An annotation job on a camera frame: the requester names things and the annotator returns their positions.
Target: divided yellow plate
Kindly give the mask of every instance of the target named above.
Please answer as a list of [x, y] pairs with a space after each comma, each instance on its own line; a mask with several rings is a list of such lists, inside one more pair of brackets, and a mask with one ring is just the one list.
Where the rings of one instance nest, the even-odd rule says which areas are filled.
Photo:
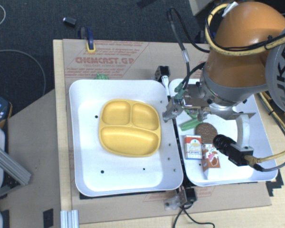
[[161, 123], [153, 106], [134, 100], [108, 101], [101, 110], [99, 139], [108, 151], [130, 157], [153, 155], [161, 143]]

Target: black carpet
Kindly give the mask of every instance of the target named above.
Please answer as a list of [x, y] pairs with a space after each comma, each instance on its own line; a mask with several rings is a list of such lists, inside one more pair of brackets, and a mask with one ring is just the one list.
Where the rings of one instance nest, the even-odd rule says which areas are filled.
[[[260, 0], [285, 12], [285, 0]], [[91, 27], [95, 39], [176, 42], [166, 11], [175, 7], [194, 38], [204, 27], [209, 5], [194, 17], [189, 0], [0, 0], [6, 19], [0, 25], [0, 50], [34, 57], [46, 76], [45, 93], [54, 88], [54, 39], [77, 38], [80, 26]], [[0, 9], [0, 21], [3, 11]], [[75, 28], [64, 17], [77, 19]], [[189, 42], [177, 25], [180, 38]], [[0, 52], [0, 96], [13, 105], [13, 114], [44, 93], [42, 70], [25, 54]]]

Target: white tray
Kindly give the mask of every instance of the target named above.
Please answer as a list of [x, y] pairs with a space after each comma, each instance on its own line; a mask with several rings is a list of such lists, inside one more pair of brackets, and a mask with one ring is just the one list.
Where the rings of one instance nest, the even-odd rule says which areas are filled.
[[[175, 87], [179, 85], [182, 79], [175, 79], [170, 82], [169, 90], [171, 96], [174, 96]], [[195, 84], [197, 79], [190, 79], [190, 84]], [[238, 106], [234, 107], [235, 112], [244, 113], [256, 113], [253, 117], [249, 119], [250, 123], [250, 141], [249, 145], [254, 148], [254, 156], [256, 157], [267, 157], [272, 155], [271, 146], [269, 144], [267, 134], [265, 132], [263, 122], [261, 120], [259, 110], [257, 108], [257, 103], [252, 95], [247, 99], [245, 104], [240, 103]], [[184, 136], [187, 134], [194, 134], [194, 129], [182, 131], [180, 125], [188, 120], [190, 120], [185, 112], [182, 112], [177, 118], [176, 123], [178, 126], [178, 133], [180, 137], [180, 145], [182, 149], [182, 155], [184, 154]], [[208, 118], [204, 120], [205, 123], [212, 124], [218, 131], [218, 134], [226, 135], [237, 141], [237, 124], [235, 120], [223, 120], [222, 118], [209, 114]], [[184, 159], [185, 170], [188, 179], [197, 186], [210, 186], [219, 184], [230, 184], [230, 183], [243, 183], [243, 182], [254, 182], [254, 181], [269, 181], [276, 177], [277, 171], [271, 172], [260, 172], [256, 171], [250, 166], [238, 167], [228, 160], [227, 156], [218, 153], [218, 158], [220, 161], [220, 179], [218, 180], [208, 180], [206, 179], [201, 165], [201, 160], [186, 160]], [[266, 161], [261, 164], [264, 168], [270, 168], [276, 166], [276, 161]]]
[[[75, 81], [69, 90], [78, 190], [89, 197], [173, 190], [183, 180], [172, 122], [164, 123], [168, 104], [165, 89], [154, 80]], [[113, 99], [137, 100], [152, 105], [161, 121], [161, 144], [150, 157], [133, 158], [105, 150], [99, 141], [101, 110]]]

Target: brown round patty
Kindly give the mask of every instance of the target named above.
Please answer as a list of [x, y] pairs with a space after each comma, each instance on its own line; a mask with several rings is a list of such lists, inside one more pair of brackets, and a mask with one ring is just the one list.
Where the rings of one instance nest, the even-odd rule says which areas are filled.
[[218, 131], [209, 123], [201, 123], [195, 128], [195, 134], [200, 135], [202, 143], [213, 143], [213, 139], [218, 135]]

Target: small carton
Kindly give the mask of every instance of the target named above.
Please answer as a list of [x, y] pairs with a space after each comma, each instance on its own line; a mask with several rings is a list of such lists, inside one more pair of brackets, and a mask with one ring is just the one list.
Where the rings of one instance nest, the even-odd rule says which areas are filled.
[[220, 163], [218, 150], [211, 143], [202, 144], [202, 166], [208, 180], [218, 180], [220, 176]]
[[201, 137], [200, 135], [185, 136], [185, 159], [201, 160]]

